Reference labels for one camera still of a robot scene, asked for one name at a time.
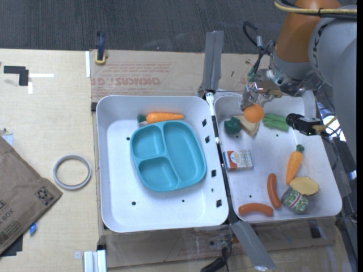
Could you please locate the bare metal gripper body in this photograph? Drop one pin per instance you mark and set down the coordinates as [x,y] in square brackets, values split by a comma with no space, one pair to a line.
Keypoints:
[268,85]

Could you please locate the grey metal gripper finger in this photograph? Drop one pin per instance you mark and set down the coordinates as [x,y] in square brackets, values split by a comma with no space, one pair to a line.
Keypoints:
[264,99]
[246,98]

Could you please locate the orange ball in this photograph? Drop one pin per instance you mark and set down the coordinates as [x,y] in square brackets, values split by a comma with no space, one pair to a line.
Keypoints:
[253,114]

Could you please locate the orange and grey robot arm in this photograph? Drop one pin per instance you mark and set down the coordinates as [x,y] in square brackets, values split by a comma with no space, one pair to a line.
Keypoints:
[326,55]

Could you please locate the green asparagus bundle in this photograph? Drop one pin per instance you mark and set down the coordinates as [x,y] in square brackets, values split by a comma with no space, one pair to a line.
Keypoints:
[275,122]

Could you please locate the tan sandwich slice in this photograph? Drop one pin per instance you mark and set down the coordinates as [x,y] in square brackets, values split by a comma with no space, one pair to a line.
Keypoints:
[251,127]

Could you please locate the green broccoli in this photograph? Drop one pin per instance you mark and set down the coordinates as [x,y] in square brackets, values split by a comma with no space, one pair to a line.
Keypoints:
[232,125]

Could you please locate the thin black and white rod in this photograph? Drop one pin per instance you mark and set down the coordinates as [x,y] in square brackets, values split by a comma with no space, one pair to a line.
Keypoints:
[216,129]

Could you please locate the white plastic tray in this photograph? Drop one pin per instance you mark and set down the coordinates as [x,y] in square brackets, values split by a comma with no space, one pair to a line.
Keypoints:
[158,211]
[269,152]

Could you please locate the white and orange carton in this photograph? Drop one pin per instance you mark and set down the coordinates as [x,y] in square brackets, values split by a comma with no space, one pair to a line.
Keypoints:
[237,159]

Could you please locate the orange carrot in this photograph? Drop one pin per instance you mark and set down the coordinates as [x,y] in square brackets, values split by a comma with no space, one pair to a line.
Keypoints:
[163,116]
[293,163]

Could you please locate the orange sausage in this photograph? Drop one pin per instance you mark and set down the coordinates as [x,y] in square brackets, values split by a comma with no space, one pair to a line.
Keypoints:
[273,191]
[255,209]

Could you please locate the yellow potato chip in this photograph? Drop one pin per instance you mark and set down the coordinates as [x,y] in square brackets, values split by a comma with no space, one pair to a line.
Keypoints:
[304,186]

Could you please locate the teal divided plate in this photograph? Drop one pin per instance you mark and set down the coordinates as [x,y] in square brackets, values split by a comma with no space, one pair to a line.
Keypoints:
[170,157]

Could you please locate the green and white can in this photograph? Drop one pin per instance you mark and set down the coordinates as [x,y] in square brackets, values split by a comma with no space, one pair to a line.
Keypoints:
[295,201]

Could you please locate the brown cardboard board red print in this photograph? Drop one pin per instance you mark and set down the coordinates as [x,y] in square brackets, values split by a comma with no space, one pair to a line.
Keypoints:
[136,78]

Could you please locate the brown paper bag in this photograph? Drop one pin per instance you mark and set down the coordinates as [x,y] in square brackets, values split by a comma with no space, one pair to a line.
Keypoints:
[20,191]

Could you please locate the black cylinder on white bracket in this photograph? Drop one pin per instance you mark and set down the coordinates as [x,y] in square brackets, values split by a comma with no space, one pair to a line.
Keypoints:
[304,122]

